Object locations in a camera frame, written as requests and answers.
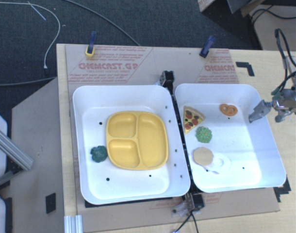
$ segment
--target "black floor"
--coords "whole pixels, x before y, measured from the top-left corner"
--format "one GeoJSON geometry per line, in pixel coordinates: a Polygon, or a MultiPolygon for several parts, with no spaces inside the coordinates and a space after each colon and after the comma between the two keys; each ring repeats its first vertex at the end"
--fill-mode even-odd
{"type": "MultiPolygon", "coordinates": [[[[43,8],[36,7],[46,20],[30,5],[0,4],[0,84],[55,77],[55,44],[88,44],[92,31],[98,32],[96,44],[104,45],[201,48],[213,35],[214,48],[260,49],[250,18],[242,17],[240,11],[232,14],[226,0],[216,0],[203,13],[197,0],[0,2],[37,4],[52,11],[61,23],[60,34],[48,52],[46,74],[45,53],[57,34],[57,20],[43,8]]],[[[263,4],[296,6],[296,0],[266,0],[263,4]]],[[[9,129],[11,109],[47,82],[0,86],[0,115],[9,129]]]]}

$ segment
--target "wooden table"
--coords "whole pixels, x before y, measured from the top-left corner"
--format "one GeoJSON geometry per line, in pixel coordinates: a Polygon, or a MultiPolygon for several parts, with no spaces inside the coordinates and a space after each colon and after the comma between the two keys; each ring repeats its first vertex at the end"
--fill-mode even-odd
{"type": "MultiPolygon", "coordinates": [[[[250,77],[246,68],[235,70],[239,83],[246,83],[255,87],[261,98],[271,101],[273,91],[283,80],[284,71],[281,56],[278,51],[263,50],[230,50],[235,62],[249,62],[252,65],[255,77],[250,77]]],[[[67,87],[66,51],[65,44],[57,45],[59,106],[62,143],[63,164],[63,191],[65,216],[75,216],[76,193],[73,169],[71,126],[69,117],[69,100],[67,87]]],[[[281,196],[280,211],[248,216],[236,216],[198,221],[201,233],[233,233],[233,232],[258,232],[258,233],[284,233],[296,232],[296,115],[290,115],[281,123],[275,122],[277,112],[272,110],[268,115],[276,144],[280,151],[282,161],[290,183],[291,192],[281,196]]],[[[104,233],[170,233],[180,224],[165,224],[149,227],[106,231],[104,233]]],[[[194,222],[191,220],[180,230],[181,233],[195,232],[194,222]]]]}

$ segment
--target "brown pretzel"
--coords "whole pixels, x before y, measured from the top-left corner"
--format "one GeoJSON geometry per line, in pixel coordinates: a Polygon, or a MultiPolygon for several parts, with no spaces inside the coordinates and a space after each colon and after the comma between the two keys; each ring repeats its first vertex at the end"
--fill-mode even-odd
{"type": "Polygon", "coordinates": [[[226,116],[232,117],[237,113],[237,108],[234,105],[223,103],[219,106],[220,111],[226,116]]]}

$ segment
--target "pizza slice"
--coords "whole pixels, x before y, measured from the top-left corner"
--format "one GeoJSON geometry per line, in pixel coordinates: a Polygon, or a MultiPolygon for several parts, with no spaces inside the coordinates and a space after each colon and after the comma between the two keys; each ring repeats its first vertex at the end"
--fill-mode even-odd
{"type": "Polygon", "coordinates": [[[193,128],[195,128],[200,122],[205,119],[200,111],[196,109],[184,106],[183,108],[183,131],[185,134],[189,133],[193,128]]]}

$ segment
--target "yellow plate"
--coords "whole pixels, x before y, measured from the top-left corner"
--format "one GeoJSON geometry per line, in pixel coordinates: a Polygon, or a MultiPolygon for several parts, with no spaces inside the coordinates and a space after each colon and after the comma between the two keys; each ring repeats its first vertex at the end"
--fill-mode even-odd
{"type": "Polygon", "coordinates": [[[168,158],[167,134],[159,116],[143,111],[112,114],[106,125],[108,157],[117,167],[150,170],[168,158]]]}

